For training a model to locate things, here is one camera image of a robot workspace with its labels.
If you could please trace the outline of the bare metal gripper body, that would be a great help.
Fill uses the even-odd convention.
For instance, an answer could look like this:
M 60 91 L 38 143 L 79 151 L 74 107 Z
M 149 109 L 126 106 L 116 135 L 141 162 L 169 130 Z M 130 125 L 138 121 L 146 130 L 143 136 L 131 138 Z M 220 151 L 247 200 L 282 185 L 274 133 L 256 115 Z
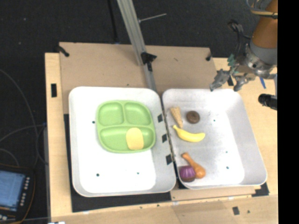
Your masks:
M 244 77 L 245 79 L 273 79 L 276 74 L 272 73 L 276 65 L 269 65 L 259 59 L 253 53 L 243 53 L 239 55 L 235 62 L 233 71 L 234 77 Z

